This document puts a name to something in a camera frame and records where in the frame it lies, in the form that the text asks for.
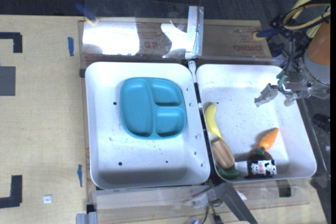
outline white tray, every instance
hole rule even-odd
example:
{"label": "white tray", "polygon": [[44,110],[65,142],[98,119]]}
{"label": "white tray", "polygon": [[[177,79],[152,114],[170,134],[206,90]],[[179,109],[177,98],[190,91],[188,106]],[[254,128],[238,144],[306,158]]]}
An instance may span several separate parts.
{"label": "white tray", "polygon": [[[187,114],[182,134],[144,140],[123,129],[120,89],[126,79],[135,77],[169,79],[180,87]],[[85,81],[91,177],[98,187],[198,185],[208,179],[208,153],[187,68],[175,63],[95,62],[87,68]]]}
{"label": "white tray", "polygon": [[277,127],[279,134],[268,150],[276,160],[277,175],[266,180],[308,178],[317,165],[297,103],[285,106],[285,96],[279,93],[260,107],[254,104],[268,83],[277,84],[280,71],[276,66],[208,64],[196,75],[203,108],[217,103],[215,120],[236,161],[245,161],[261,138]]}

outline toy sink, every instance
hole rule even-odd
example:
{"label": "toy sink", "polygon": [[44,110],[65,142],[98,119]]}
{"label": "toy sink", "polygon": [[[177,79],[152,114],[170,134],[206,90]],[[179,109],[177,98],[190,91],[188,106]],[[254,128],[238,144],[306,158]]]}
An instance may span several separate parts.
{"label": "toy sink", "polygon": [[[266,130],[280,129],[268,150],[277,162],[277,175],[263,180],[310,177],[317,168],[297,104],[285,106],[282,94],[260,107],[254,104],[266,84],[277,83],[280,70],[204,64],[196,71],[201,106],[216,103],[216,123],[236,161],[247,159]],[[185,66],[95,62],[85,78],[91,178],[98,187],[198,185],[209,178],[194,81]],[[135,116],[129,115],[133,104],[138,106]]]}
{"label": "toy sink", "polygon": [[[87,68],[85,81],[91,178],[98,187],[198,185],[208,179],[208,153],[187,68],[176,63],[95,62]],[[149,93],[140,95],[138,103],[149,114],[144,101],[150,100],[156,116],[140,119],[149,121],[144,128],[132,124],[132,119],[139,121],[132,115],[124,115],[123,124],[120,111],[130,112],[132,102],[139,109],[135,97],[146,93],[146,87]]]}

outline blue plate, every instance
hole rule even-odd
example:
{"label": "blue plate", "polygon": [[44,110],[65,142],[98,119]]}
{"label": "blue plate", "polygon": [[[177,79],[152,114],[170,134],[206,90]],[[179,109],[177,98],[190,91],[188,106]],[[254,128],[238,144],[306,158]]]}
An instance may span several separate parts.
{"label": "blue plate", "polygon": [[121,87],[119,105],[122,125],[133,137],[172,138],[185,129],[183,95],[170,80],[128,79]]}

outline orange carrot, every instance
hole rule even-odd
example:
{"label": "orange carrot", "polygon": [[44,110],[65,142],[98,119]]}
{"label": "orange carrot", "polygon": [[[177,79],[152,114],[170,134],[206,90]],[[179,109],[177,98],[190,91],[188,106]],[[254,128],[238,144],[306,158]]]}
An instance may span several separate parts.
{"label": "orange carrot", "polygon": [[276,128],[273,131],[266,134],[261,139],[261,141],[259,143],[259,147],[263,147],[263,148],[265,148],[265,150],[269,150],[272,147],[275,139],[277,138],[278,133],[279,133],[279,128]]}

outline wooden table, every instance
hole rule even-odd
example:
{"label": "wooden table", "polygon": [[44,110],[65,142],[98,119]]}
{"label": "wooden table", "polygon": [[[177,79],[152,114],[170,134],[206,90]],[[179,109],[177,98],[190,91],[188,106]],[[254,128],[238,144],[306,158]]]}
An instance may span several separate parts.
{"label": "wooden table", "polygon": [[[15,96],[0,96],[0,197],[10,196],[12,175],[23,177],[23,201],[0,209],[0,223],[76,223],[76,214],[86,211],[79,21],[83,18],[0,16],[1,32],[23,36],[23,53],[13,53],[12,40],[0,39],[1,66],[16,67]],[[74,40],[74,56],[68,37]],[[304,184],[308,204],[251,209],[252,214],[259,223],[326,223],[316,190],[308,181]],[[52,195],[52,203],[44,203],[44,195]],[[225,223],[237,222],[231,212],[221,217]],[[214,223],[213,218],[206,223]]]}

